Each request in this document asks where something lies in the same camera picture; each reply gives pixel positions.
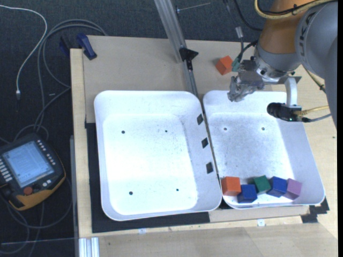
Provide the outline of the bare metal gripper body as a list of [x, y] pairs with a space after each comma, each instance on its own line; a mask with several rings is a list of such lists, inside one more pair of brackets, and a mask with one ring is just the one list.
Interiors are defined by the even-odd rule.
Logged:
[[278, 70], [262, 59], [243, 60], [238, 69], [236, 85], [243, 89], [263, 89], [265, 85], [276, 85], [288, 71]]

